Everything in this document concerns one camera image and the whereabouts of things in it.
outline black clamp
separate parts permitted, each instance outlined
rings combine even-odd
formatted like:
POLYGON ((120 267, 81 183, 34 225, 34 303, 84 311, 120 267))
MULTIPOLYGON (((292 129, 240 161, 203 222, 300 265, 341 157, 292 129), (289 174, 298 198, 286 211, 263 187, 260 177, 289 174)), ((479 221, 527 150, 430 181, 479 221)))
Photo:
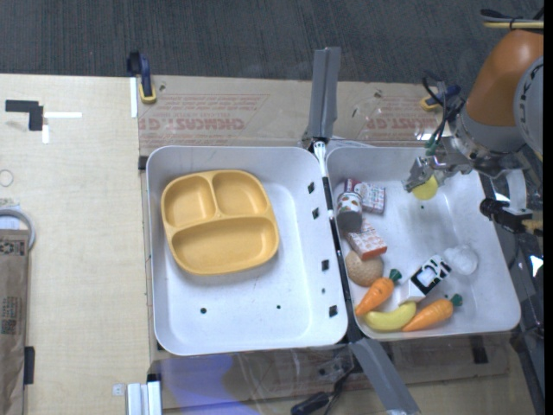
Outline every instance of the black clamp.
POLYGON ((38 101, 6 100, 6 112, 28 112, 29 130, 42 131, 44 106, 39 106, 38 101))
POLYGON ((140 75, 140 100, 147 104, 155 103, 156 89, 152 85, 148 57, 138 51, 131 52, 127 58, 127 72, 129 75, 140 75))

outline yellow banana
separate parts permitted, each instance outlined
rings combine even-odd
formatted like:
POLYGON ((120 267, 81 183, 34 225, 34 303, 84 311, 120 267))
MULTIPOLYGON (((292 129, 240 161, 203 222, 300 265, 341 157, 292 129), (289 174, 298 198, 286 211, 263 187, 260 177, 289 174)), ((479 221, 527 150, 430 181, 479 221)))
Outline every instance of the yellow banana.
POLYGON ((363 316, 366 324, 375 330, 400 330, 416 314, 416 303, 408 301, 391 312, 372 310, 363 316))

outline clamp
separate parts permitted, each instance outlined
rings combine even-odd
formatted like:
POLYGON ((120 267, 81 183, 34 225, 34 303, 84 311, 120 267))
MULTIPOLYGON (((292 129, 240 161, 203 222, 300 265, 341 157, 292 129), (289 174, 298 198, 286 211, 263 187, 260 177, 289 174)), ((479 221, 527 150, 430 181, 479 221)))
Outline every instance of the clamp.
POLYGON ((143 103, 151 104, 156 102, 156 89, 152 85, 149 73, 148 57, 138 51, 131 52, 127 58, 127 72, 129 75, 140 75, 138 93, 143 103))

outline toy carrot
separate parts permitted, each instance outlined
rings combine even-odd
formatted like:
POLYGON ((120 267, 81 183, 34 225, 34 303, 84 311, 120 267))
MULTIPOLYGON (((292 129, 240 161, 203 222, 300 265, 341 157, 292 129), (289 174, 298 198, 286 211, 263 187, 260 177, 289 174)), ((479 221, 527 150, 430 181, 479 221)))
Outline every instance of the toy carrot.
POLYGON ((447 320, 453 315, 454 306, 461 306, 463 299, 461 295, 455 294, 451 300, 439 298, 432 304, 429 304, 413 316, 413 319, 402 327, 402 332, 411 332, 411 330, 425 329, 432 324, 447 320))
POLYGON ((386 301, 394 291, 394 284, 400 278, 401 273, 397 269, 392 269, 388 278, 380 277, 374 280, 374 283, 371 284, 371 287, 355 308, 355 315, 362 316, 386 301))

